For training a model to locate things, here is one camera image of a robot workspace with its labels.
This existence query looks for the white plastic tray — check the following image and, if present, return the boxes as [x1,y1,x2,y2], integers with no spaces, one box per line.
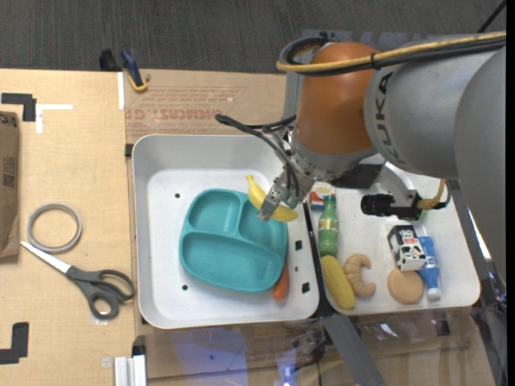
[131,133,321,331]
[308,154,482,318]

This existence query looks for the brown cardboard board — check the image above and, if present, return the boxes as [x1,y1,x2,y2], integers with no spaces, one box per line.
[122,68,496,380]

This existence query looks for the brown paper bag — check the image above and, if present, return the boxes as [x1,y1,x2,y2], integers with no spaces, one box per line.
[0,110,22,259]

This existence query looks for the red white blue carton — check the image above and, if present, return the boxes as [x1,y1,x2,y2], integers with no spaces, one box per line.
[307,181,337,211]

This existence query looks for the yellow banana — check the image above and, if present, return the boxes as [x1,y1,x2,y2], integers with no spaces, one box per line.
[245,174,300,223]

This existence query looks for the teal divided plate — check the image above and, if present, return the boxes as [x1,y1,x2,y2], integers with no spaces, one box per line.
[178,187,290,294]

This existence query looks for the grey handled scissors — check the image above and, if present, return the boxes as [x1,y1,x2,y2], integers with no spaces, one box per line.
[19,240,136,321]

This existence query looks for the tan round biscuit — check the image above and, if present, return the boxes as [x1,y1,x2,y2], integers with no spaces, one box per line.
[386,267,425,306]

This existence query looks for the blue and white bottle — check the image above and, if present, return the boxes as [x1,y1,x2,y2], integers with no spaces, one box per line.
[416,236,443,301]

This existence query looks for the black cylinder on white bracket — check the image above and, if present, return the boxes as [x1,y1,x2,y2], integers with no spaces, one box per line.
[360,163,422,222]

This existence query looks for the orange carrot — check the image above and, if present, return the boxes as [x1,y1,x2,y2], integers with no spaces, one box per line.
[272,261,291,302]

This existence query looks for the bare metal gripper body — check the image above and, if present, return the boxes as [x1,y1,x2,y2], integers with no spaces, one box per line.
[270,158,336,205]

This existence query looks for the green bottle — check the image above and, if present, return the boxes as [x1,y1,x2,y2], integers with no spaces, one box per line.
[317,195,340,258]

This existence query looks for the grey tape roll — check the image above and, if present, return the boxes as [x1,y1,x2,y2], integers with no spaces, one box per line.
[26,202,84,255]

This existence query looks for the cow print milk carton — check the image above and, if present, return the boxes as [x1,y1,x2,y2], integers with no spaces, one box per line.
[386,224,428,273]

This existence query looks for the yellow corn cob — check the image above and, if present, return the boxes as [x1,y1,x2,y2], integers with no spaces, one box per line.
[319,254,357,310]

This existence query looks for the thin black rod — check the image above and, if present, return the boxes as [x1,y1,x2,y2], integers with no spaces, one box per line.
[302,201,323,317]

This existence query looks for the tan croissant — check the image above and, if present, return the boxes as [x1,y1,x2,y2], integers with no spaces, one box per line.
[342,253,377,298]

